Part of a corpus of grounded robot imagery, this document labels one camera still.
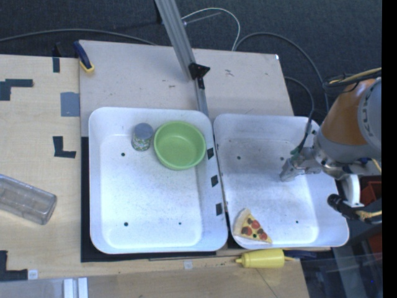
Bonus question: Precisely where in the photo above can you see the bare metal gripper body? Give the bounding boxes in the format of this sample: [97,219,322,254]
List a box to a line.
[292,147,346,180]

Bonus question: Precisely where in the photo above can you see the white plastic tray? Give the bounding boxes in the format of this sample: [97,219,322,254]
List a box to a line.
[88,106,229,255]
[213,113,350,250]

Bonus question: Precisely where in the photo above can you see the toy pizza slice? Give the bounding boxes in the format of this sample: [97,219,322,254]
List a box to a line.
[233,208,274,245]

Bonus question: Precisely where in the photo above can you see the yellow squeeze bottle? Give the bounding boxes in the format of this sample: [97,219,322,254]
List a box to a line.
[234,248,296,269]

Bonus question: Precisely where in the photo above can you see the green bowl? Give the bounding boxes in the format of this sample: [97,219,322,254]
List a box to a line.
[153,120,207,171]

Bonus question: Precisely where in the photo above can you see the small green patterned can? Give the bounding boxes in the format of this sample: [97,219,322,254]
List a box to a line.
[131,122,154,152]

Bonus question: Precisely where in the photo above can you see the pale wood board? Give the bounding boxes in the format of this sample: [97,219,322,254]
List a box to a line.
[79,40,331,263]

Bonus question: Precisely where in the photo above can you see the clear plastic bottle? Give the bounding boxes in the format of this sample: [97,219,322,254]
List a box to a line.
[0,174,58,226]

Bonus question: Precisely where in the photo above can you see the black cylinder on white bracket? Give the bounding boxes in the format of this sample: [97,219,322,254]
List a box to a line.
[327,173,365,220]

